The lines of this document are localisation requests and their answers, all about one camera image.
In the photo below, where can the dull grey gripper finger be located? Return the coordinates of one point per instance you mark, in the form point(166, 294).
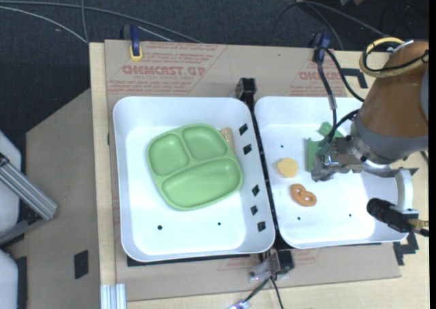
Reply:
point(322, 168)

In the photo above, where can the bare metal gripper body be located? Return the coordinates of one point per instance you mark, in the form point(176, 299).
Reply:
point(347, 156)

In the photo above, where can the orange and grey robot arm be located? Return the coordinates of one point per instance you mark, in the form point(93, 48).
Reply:
point(391, 103)

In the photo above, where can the green flat toy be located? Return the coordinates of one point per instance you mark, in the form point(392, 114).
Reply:
point(311, 154)

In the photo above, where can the orange pretzel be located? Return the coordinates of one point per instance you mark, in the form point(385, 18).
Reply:
point(303, 196)

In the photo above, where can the yellow round biscuit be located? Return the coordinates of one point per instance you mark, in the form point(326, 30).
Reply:
point(287, 167)

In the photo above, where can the white plastic tray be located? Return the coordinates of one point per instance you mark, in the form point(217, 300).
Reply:
point(190, 236)
point(334, 222)

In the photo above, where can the beige wafer biscuit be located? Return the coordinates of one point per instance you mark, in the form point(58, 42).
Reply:
point(229, 135)

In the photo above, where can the green divided plate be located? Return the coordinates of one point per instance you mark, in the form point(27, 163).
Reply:
point(194, 168)

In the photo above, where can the brown cardboard board red print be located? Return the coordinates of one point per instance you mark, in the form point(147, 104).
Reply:
point(163, 73)

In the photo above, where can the black cylinder on white bracket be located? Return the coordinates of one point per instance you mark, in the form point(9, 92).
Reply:
point(391, 213)

